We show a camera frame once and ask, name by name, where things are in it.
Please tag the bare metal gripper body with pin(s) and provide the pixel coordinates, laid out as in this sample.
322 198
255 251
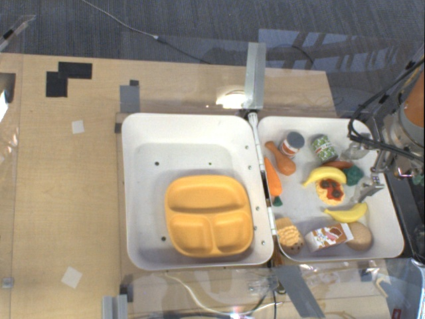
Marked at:
403 158

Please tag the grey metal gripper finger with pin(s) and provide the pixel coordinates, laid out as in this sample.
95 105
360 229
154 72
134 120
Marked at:
367 191
355 151

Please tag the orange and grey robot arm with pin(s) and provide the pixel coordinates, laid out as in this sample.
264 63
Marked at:
417 101

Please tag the green broccoli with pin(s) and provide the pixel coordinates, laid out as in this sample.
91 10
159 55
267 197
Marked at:
353 175

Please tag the red sausage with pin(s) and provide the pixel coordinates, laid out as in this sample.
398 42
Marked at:
338 164

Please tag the yellow banana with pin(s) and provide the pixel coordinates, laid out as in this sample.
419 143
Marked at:
348 213
327 173

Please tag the green and white can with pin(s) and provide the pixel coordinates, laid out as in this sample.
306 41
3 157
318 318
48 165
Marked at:
323 148

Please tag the yellow spaghetti with meatballs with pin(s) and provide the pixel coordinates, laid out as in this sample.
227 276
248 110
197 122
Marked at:
330 193

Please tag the brown bread roll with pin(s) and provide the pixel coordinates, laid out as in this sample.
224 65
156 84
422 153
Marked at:
360 237

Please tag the brown and white carton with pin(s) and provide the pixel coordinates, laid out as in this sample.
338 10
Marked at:
327 238

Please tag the red and white can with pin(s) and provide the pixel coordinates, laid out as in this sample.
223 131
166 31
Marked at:
290 146

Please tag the white plastic tray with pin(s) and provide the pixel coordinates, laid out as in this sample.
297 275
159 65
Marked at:
146 184
299 204

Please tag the brown chicken drumstick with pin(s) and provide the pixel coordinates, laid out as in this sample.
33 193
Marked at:
284 165

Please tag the orange carrot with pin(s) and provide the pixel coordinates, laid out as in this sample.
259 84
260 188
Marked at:
273 181

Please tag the brown chocolate chip biscuit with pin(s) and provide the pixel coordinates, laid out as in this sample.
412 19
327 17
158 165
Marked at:
297 247

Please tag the yellow corn cob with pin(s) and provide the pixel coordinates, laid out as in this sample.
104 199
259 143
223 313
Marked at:
288 234

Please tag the tan cracker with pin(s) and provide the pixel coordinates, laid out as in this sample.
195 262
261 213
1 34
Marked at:
281 223

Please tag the orange divided plate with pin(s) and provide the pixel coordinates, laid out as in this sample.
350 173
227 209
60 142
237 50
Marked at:
206 211

